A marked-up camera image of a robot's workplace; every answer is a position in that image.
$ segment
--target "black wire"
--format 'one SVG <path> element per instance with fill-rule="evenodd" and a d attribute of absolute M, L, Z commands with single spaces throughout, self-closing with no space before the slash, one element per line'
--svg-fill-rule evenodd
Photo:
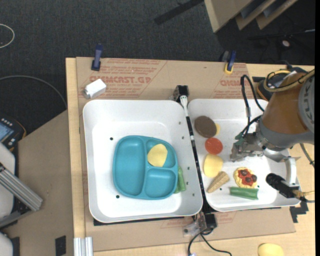
<path fill-rule="evenodd" d="M 300 201 L 303 201 L 306 203 L 315 203 L 316 202 L 316 200 L 308 200 L 304 196 L 300 197 L 299 199 L 300 199 Z"/>
<path fill-rule="evenodd" d="M 215 249 L 211 246 L 211 244 L 205 239 L 205 237 L 200 234 L 200 236 L 202 237 L 202 239 L 205 241 L 205 243 L 214 251 L 218 252 L 218 253 L 224 253 L 224 254 L 229 254 L 230 256 L 232 256 L 231 252 L 229 251 L 226 251 L 226 250 L 218 250 L 218 249 Z"/>
<path fill-rule="evenodd" d="M 286 68 L 288 70 L 293 68 L 292 65 L 285 59 L 280 59 L 280 60 L 276 61 L 275 63 L 276 64 L 282 64 L 282 63 L 286 64 Z"/>
<path fill-rule="evenodd" d="M 191 245 L 192 245 L 193 241 L 194 241 L 199 235 L 202 237 L 202 239 L 205 241 L 205 243 L 206 243 L 212 250 L 214 250 L 214 251 L 216 251 L 216 252 L 219 252 L 219 253 L 229 254 L 230 256 L 232 256 L 232 254 L 231 254 L 229 251 L 226 251 L 226 250 L 218 250 L 218 249 L 212 247 L 211 244 L 205 239 L 204 236 L 207 236 L 207 235 L 211 234 L 211 233 L 213 232 L 213 230 L 214 230 L 214 229 L 212 228 L 212 229 L 211 229 L 210 231 L 208 231 L 208 232 L 204 232 L 204 231 L 199 232 L 198 234 L 196 234 L 196 235 L 191 239 L 191 241 L 189 242 L 189 245 L 188 245 L 188 256 L 191 255 Z"/>
<path fill-rule="evenodd" d="M 266 37 L 265 38 L 265 40 L 266 40 L 266 42 L 267 42 L 267 45 L 264 47 L 264 49 L 263 49 L 263 51 L 262 51 L 262 53 L 261 53 L 261 55 L 260 55 L 260 58 L 259 58 L 259 61 L 258 61 L 258 63 L 262 63 L 263 62 L 263 56 L 265 55 L 265 53 L 267 52 L 267 50 L 268 50 L 268 48 L 269 48 L 269 46 L 270 46 L 270 44 L 271 44 L 271 42 L 270 42 L 270 40 L 269 40 L 269 38 L 268 37 Z"/>
<path fill-rule="evenodd" d="M 249 107 L 249 102 L 248 102 L 248 98 L 247 98 L 246 90 L 245 90 L 245 75 L 243 75 L 241 77 L 240 83 L 241 83 L 241 92 L 242 92 L 242 96 L 244 99 L 244 104 L 245 104 L 246 109 L 248 110 L 250 107 Z M 247 125 L 246 125 L 246 129 L 244 130 L 243 138 L 245 138 L 248 134 L 249 124 L 250 124 L 250 115 L 247 113 Z"/>
<path fill-rule="evenodd" d="M 201 234 L 201 232 L 199 232 L 198 234 L 196 234 L 192 239 L 191 241 L 189 242 L 189 245 L 188 245 L 188 256 L 191 255 L 191 252 L 190 252 L 190 249 L 191 249 L 191 245 L 193 243 L 193 241 Z"/>
<path fill-rule="evenodd" d="M 313 168 L 315 168 L 315 160 L 312 160 L 311 156 L 309 155 L 305 145 L 303 143 L 300 143 L 300 147 L 305 155 L 305 157 L 308 159 L 309 164 L 313 166 Z"/>
<path fill-rule="evenodd" d="M 256 93 L 255 93 L 255 88 L 254 88 L 254 86 L 253 86 L 250 78 L 249 78 L 246 74 L 244 74 L 242 77 L 243 77 L 243 80 L 244 80 L 244 78 L 246 78 L 247 81 L 249 82 L 250 87 L 251 87 L 251 91 L 252 91 L 252 94 L 253 94 L 254 101 L 255 101 L 256 105 L 259 107 L 259 109 L 260 109 L 262 112 L 264 112 L 264 111 L 265 111 L 264 108 L 263 108 L 263 107 L 259 104 L 259 102 L 258 102 L 257 95 L 256 95 Z"/>
<path fill-rule="evenodd" d="M 2 80 L 6 80 L 6 79 L 14 79 L 14 78 L 26 78 L 26 79 L 32 79 L 32 80 L 36 80 L 36 81 L 39 81 L 41 83 L 44 83 L 45 85 L 51 87 L 59 96 L 60 98 L 62 99 L 63 101 L 63 104 L 65 106 L 65 108 L 67 109 L 68 108 L 68 105 L 64 99 L 64 97 L 61 95 L 61 93 L 50 83 L 40 79 L 40 78 L 37 78 L 37 77 L 34 77 L 34 76 L 29 76 L 29 75 L 9 75 L 9 76 L 4 76 L 4 77 L 1 77 L 0 78 L 0 81 Z"/>
<path fill-rule="evenodd" d="M 291 85 L 293 85 L 294 83 L 296 83 L 296 82 L 298 82 L 299 84 L 303 84 L 303 82 L 300 82 L 300 80 L 301 79 L 303 79 L 305 76 L 307 76 L 310 72 L 312 72 L 313 70 L 311 70 L 311 71 L 309 71 L 308 73 L 306 73 L 306 74 L 304 74 L 303 76 L 301 76 L 298 80 L 296 80 L 296 81 L 293 81 L 293 82 L 291 82 L 291 83 L 289 83 L 289 84 L 286 84 L 286 85 L 283 85 L 283 86 L 281 86 L 281 88 L 286 88 L 286 87 L 289 87 L 289 86 L 291 86 Z M 269 77 L 270 77 L 270 75 L 271 74 L 274 74 L 274 76 L 272 77 L 272 78 L 274 78 L 275 76 L 279 76 L 279 75 L 283 75 L 283 74 L 287 74 L 287 73 L 278 73 L 278 74 L 275 74 L 275 72 L 271 72 L 271 73 L 269 73 L 267 76 L 266 76 L 266 86 L 268 86 L 269 88 L 270 88 L 270 86 L 269 86 Z"/>
<path fill-rule="evenodd" d="M 266 86 L 268 87 L 268 88 L 271 88 L 271 86 L 269 86 L 269 80 L 270 80 L 270 76 L 273 74 L 273 77 L 272 78 L 275 78 L 276 76 L 280 76 L 280 75 L 288 75 L 288 73 L 286 73 L 286 72 L 281 72 L 281 73 L 278 73 L 278 74 L 276 74 L 275 72 L 271 72 L 271 73 L 269 73 L 267 76 L 266 76 L 266 78 L 265 78 L 265 83 L 266 83 Z"/>
<path fill-rule="evenodd" d="M 260 118 L 261 118 L 262 115 L 258 115 L 256 118 L 252 119 L 251 122 L 249 123 L 249 125 L 247 125 L 241 133 L 244 133 L 245 130 L 249 130 L 249 127 L 254 123 L 254 122 L 257 122 Z"/>

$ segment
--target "blue divided tray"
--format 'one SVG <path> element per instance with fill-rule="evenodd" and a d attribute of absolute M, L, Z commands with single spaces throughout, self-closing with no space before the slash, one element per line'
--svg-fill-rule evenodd
<path fill-rule="evenodd" d="M 148 163 L 147 154 L 157 144 L 167 149 L 163 167 Z M 174 148 L 164 140 L 131 135 L 115 147 L 113 184 L 119 193 L 137 199 L 158 200 L 173 194 L 178 182 L 178 160 Z"/>

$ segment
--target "black bracket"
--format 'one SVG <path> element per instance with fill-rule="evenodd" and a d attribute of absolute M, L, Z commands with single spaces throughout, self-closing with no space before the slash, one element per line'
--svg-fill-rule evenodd
<path fill-rule="evenodd" d="M 10 240 L 13 246 L 13 256 L 20 256 L 20 238 L 15 237 Z"/>
<path fill-rule="evenodd" d="M 307 202 L 301 201 L 300 207 L 290 206 L 290 213 L 293 223 L 298 223 L 298 215 L 307 214 L 309 211 Z"/>
<path fill-rule="evenodd" d="M 188 85 L 177 85 L 173 91 L 173 100 L 180 103 L 180 96 L 189 96 Z"/>
<path fill-rule="evenodd" d="M 66 253 L 66 236 L 64 235 L 55 239 L 55 256 L 62 256 Z"/>

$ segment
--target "yellow toy food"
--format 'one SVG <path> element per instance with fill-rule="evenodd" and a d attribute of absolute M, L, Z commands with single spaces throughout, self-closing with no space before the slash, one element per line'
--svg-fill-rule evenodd
<path fill-rule="evenodd" d="M 216 127 L 216 134 L 215 136 L 217 136 L 220 133 L 221 127 L 218 123 L 215 123 L 215 127 Z"/>
<path fill-rule="evenodd" d="M 212 193 L 220 188 L 223 184 L 230 180 L 228 174 L 224 171 L 220 171 L 219 174 L 214 178 L 209 187 L 206 189 L 208 193 Z"/>
<path fill-rule="evenodd" d="M 253 189 L 257 186 L 257 176 L 246 167 L 239 167 L 233 174 L 235 183 L 240 188 Z"/>
<path fill-rule="evenodd" d="M 275 243 L 263 243 L 258 247 L 259 256 L 284 256 L 282 247 Z"/>
<path fill-rule="evenodd" d="M 155 167 L 163 167 L 168 155 L 165 145 L 157 144 L 153 146 L 147 154 L 147 160 L 150 165 Z"/>
<path fill-rule="evenodd" d="M 203 171 L 204 175 L 209 178 L 214 178 L 222 169 L 224 161 L 220 156 L 214 154 L 207 154 L 204 159 Z"/>

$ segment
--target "cardboard sheet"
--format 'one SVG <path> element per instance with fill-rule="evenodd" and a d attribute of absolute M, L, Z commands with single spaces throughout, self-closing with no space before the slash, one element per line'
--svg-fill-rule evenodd
<path fill-rule="evenodd" d="M 102 79 L 107 89 L 97 99 L 169 100 L 177 85 L 188 85 L 193 99 L 242 99 L 240 78 L 249 75 L 245 63 L 235 63 L 233 73 L 224 73 L 225 63 L 148 59 L 101 59 L 100 71 L 92 71 L 91 57 L 77 57 L 83 194 L 86 236 L 93 237 L 94 251 L 187 243 L 183 227 L 191 217 L 94 225 L 89 210 L 86 147 L 82 111 L 88 102 L 82 94 L 86 85 Z M 245 82 L 249 99 L 253 98 Z M 209 240 L 295 232 L 288 207 L 215 213 L 218 228 Z"/>
<path fill-rule="evenodd" d="M 43 199 L 39 211 L 4 229 L 11 239 L 19 237 L 21 256 L 56 255 L 59 238 L 64 255 L 73 255 L 69 150 L 67 111 L 18 143 L 19 178 Z"/>

